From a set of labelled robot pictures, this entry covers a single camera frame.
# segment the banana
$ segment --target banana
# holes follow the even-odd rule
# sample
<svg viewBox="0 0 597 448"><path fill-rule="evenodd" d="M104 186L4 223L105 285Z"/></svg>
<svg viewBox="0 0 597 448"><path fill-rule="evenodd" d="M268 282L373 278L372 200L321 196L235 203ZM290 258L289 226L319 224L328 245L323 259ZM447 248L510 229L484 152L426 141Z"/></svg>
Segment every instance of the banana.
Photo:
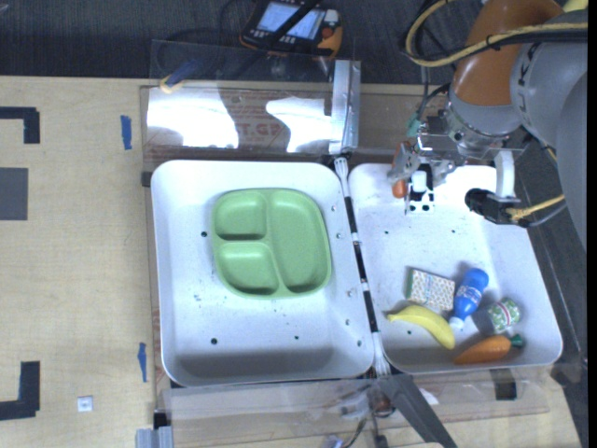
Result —
<svg viewBox="0 0 597 448"><path fill-rule="evenodd" d="M420 325L449 350L452 350L456 345L454 333L451 331L446 319L440 314L422 307L422 305L409 305L397 314L388 314L386 317L390 322L404 320L405 322Z"/></svg>

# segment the green and white can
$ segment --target green and white can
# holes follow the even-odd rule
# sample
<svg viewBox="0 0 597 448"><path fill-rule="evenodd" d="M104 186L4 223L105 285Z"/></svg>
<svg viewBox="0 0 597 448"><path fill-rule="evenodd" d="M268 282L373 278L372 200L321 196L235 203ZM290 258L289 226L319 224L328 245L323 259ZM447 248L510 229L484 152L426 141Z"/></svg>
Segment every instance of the green and white can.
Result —
<svg viewBox="0 0 597 448"><path fill-rule="evenodd" d="M494 333L501 333L521 320L521 308L509 297L494 302L487 309Z"/></svg>

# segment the green plate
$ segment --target green plate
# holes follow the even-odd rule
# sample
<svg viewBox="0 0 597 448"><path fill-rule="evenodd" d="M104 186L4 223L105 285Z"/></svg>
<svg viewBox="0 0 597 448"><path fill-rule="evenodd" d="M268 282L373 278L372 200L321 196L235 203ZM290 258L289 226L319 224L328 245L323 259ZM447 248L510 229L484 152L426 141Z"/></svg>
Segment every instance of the green plate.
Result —
<svg viewBox="0 0 597 448"><path fill-rule="evenodd" d="M329 281L326 225L315 201L303 192L228 192L215 202L212 234L217 274L239 295L294 297Z"/></svg>

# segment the wooden table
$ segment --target wooden table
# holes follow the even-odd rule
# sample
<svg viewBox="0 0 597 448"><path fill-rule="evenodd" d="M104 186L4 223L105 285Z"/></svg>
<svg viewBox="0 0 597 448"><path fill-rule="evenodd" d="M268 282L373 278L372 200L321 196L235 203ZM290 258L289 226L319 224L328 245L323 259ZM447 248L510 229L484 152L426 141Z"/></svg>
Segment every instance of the wooden table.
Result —
<svg viewBox="0 0 597 448"><path fill-rule="evenodd" d="M41 367L39 411L0 421L1 446L131 447L136 430L152 426L156 380L139 92L150 83L0 77L1 106L32 106L41 117L38 145L23 143L22 120L0 119L0 167L29 171L27 220L0 221L0 400L18 398L23 361ZM388 100L396 92L414 96L401 108ZM385 123L376 119L387 121L393 112L405 120L418 94L412 87L365 85L362 124L379 129ZM121 117L131 119L130 149ZM384 137L397 142L395 123ZM146 344L146 381L140 343ZM459 446L579 446L562 390L550 378L545 394L547 413L446 428ZM91 411L77 409L79 397L92 397ZM386 434L391 445L422 443L410 427ZM246 446L321 446L323 439ZM367 433L354 444L365 446L372 446Z"/></svg>

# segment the carrot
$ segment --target carrot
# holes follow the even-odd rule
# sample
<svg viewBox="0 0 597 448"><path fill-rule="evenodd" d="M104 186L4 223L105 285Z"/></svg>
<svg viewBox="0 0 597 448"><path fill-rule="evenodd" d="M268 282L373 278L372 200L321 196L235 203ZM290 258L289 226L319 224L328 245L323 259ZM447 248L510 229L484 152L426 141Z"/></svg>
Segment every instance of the carrot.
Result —
<svg viewBox="0 0 597 448"><path fill-rule="evenodd" d="M508 338L506 335L492 335L467 348L454 359L454 363L456 365L465 365L468 363L493 362L505 357L511 347L520 348L523 345L524 342L520 335L515 335L512 338Z"/></svg>

